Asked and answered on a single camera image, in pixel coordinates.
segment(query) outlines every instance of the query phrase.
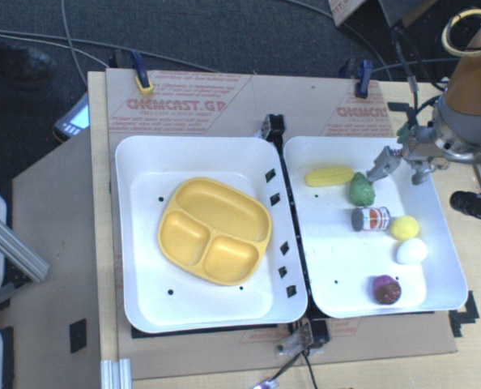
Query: white ball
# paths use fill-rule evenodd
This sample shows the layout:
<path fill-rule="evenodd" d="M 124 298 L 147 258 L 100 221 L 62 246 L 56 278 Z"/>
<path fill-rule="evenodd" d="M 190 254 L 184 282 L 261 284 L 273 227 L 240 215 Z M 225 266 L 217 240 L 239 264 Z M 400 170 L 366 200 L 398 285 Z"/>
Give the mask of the white ball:
<path fill-rule="evenodd" d="M 406 239 L 397 249 L 397 262 L 405 265 L 423 262 L 428 256 L 428 247 L 417 237 Z"/>

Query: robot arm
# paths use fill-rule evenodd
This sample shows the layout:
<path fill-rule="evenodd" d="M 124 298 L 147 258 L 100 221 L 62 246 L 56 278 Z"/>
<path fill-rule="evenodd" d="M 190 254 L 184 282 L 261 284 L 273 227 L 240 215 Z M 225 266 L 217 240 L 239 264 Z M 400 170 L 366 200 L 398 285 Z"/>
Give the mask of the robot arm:
<path fill-rule="evenodd" d="M 437 169 L 447 169 L 451 162 L 481 163 L 481 28 L 466 48 L 453 47 L 449 37 L 450 28 L 468 15 L 481 15 L 481 10 L 462 12 L 444 30 L 445 48 L 462 58 L 447 88 L 433 105 L 432 120 L 426 126 L 403 127 L 405 130 L 399 137 L 402 148 L 384 148 L 367 172 L 371 183 L 391 174 L 402 160 L 415 171 L 411 179 L 415 185 Z M 458 193 L 452 206 L 463 211 L 459 204 L 470 196 Z"/>

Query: yellow ball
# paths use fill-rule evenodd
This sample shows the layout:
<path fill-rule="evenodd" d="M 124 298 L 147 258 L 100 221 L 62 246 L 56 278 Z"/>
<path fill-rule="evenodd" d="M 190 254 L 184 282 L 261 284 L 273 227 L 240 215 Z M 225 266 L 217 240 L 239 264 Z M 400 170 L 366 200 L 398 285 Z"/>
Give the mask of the yellow ball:
<path fill-rule="evenodd" d="M 390 232 L 400 241 L 416 237 L 419 233 L 419 223 L 413 216 L 400 216 L 392 222 Z"/>

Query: white tray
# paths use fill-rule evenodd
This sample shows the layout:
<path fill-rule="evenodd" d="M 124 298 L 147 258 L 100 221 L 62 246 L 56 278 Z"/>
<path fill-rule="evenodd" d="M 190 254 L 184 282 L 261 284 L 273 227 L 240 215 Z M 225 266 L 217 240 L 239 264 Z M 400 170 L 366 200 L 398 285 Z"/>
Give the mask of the white tray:
<path fill-rule="evenodd" d="M 374 207 L 385 206 L 392 217 L 411 215 L 418 237 L 428 246 L 421 264 L 395 262 L 399 241 L 389 232 L 355 232 L 351 226 L 349 184 L 312 188 L 304 175 L 326 166 L 349 166 L 365 173 L 383 147 L 400 148 L 395 139 L 295 137 L 284 147 L 300 222 L 313 300 L 325 314 L 346 318 L 452 310 L 467 299 L 467 287 L 456 250 L 431 178 L 411 184 L 413 171 L 402 163 L 390 176 L 374 183 Z M 372 278 L 398 277 L 401 298 L 383 306 L 372 298 Z"/>
<path fill-rule="evenodd" d="M 122 141 L 115 157 L 125 310 L 131 324 L 158 333 L 291 323 L 304 314 L 307 292 L 279 155 L 272 145 L 256 138 L 140 135 Z M 267 182 L 271 170 L 275 176 Z M 241 285 L 193 276 L 160 250 L 156 234 L 165 206 L 180 183 L 192 177 L 226 183 L 270 212 L 273 231 L 266 253 Z M 276 194 L 279 201 L 271 205 Z"/>

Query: floor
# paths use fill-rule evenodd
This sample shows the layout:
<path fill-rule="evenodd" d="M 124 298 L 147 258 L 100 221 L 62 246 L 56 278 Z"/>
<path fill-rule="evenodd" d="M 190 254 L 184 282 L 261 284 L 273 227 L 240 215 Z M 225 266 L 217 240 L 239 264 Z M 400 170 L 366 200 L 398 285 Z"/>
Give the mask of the floor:
<path fill-rule="evenodd" d="M 338 28 L 328 17 L 327 0 L 293 1 L 64 0 L 64 14 L 75 47 L 99 60 L 79 53 L 82 77 L 103 71 L 117 46 L 148 52 L 148 69 L 175 71 L 336 77 L 351 57 L 382 66 L 378 52 L 386 65 L 397 63 L 391 27 L 377 0 L 368 0 Z M 447 58 L 438 41 L 441 30 L 470 6 L 481 8 L 481 0 L 439 0 L 406 29 L 420 57 Z M 71 52 L 59 46 L 66 46 L 62 0 L 0 0 L 0 34 L 17 37 L 15 32 L 42 43 L 5 39 L 44 50 L 58 68 L 46 87 L 33 92 L 0 82 L 0 195 L 8 203 L 12 178 L 59 145 L 53 125 L 86 91 Z M 414 59 L 409 50 L 407 57 Z M 454 64 L 429 64 L 428 71 L 441 79 Z M 405 79 L 399 68 L 372 77 Z"/>

